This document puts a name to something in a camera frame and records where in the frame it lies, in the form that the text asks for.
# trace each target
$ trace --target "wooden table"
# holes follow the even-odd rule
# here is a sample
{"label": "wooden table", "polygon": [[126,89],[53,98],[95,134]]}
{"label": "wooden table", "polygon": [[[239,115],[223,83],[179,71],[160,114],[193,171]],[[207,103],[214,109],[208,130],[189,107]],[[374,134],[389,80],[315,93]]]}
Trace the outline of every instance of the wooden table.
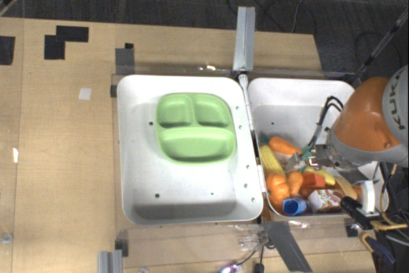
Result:
{"label": "wooden table", "polygon": [[[55,35],[57,25],[89,27],[89,41],[66,42],[65,60],[44,60],[44,36]],[[4,230],[14,233],[12,246],[1,245],[0,270],[96,272],[98,252],[112,251],[116,238],[109,92],[115,48],[133,43],[137,65],[189,63],[229,68],[235,32],[1,18],[0,35],[16,37],[15,62],[0,66],[0,104],[18,104],[21,95],[20,112],[14,112],[12,120],[18,143],[11,137],[7,144],[7,149],[18,144],[20,154],[15,189],[15,171],[5,170],[0,162],[0,203],[8,204],[10,211],[15,190],[14,220],[10,211],[2,208],[0,212],[9,219]],[[255,44],[255,66],[320,69],[312,36],[257,32]],[[90,100],[79,99],[81,88],[91,88]],[[10,120],[5,115],[0,118]],[[374,272],[371,255],[357,238],[346,238],[342,229],[335,237],[326,237],[320,229],[309,233],[314,236],[300,238],[299,244],[315,272]],[[267,251],[265,256],[266,272],[287,272],[277,251]],[[207,261],[149,269],[151,273],[210,273],[225,264]],[[250,261],[245,272],[252,272],[251,267]]]}

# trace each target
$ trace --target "metal bracket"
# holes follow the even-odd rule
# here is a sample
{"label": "metal bracket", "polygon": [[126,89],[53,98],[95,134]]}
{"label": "metal bracket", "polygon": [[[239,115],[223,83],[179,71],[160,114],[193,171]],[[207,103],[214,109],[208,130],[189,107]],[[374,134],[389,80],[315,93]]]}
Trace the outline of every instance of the metal bracket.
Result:
{"label": "metal bracket", "polygon": [[109,253],[100,251],[98,255],[98,273],[123,273],[122,250]]}
{"label": "metal bracket", "polygon": [[115,250],[122,250],[122,257],[128,257],[128,241],[122,239],[115,240]]}
{"label": "metal bracket", "polygon": [[291,234],[287,222],[266,222],[263,226],[269,241],[275,245],[290,272],[313,271]]}
{"label": "metal bracket", "polygon": [[249,72],[253,69],[255,26],[256,10],[254,7],[239,7],[233,71]]}

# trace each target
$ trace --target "green plate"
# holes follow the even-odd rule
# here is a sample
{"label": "green plate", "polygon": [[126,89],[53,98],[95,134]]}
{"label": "green plate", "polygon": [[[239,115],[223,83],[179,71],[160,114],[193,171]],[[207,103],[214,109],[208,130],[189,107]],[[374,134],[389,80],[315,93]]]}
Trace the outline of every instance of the green plate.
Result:
{"label": "green plate", "polygon": [[229,107],[207,93],[172,93],[157,105],[156,132],[162,154],[172,162],[222,162],[236,152]]}

